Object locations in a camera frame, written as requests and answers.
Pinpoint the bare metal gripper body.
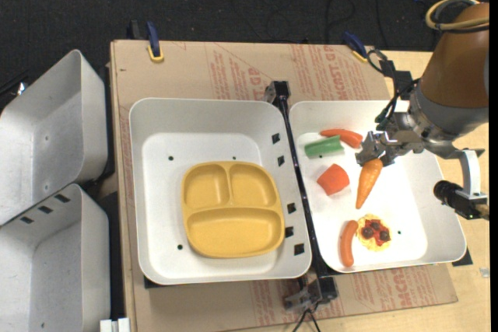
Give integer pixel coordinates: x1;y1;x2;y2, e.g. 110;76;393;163
384;110;443;156

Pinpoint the orange carrot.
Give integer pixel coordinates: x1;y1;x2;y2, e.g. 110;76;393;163
355;158;384;211

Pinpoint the green celery stick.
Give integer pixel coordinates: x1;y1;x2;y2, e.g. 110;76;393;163
303;135;346;159

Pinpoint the orange rounded chunk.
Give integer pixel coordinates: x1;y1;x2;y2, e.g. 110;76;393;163
316;163;351;197

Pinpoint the white plastic tray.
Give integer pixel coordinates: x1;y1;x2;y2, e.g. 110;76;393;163
128;96;314;286
288;100;468;274

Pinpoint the thin black rod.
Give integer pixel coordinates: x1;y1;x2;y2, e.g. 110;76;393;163
276;96;326;279

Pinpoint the yellow pasta with meatballs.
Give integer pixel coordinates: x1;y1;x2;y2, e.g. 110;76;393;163
356;213;393;253

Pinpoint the yellow divided plate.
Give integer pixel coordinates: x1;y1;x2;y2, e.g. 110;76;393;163
181;161;286;260

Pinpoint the brown cardboard board red print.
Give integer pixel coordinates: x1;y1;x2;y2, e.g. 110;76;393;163
110;39;459;332

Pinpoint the black cylinder on white bracket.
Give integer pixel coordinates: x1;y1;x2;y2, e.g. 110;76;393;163
433;148;489;221

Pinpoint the black block with thin wires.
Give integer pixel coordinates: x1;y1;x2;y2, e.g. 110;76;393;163
264;80;293;106
282;275;338;311

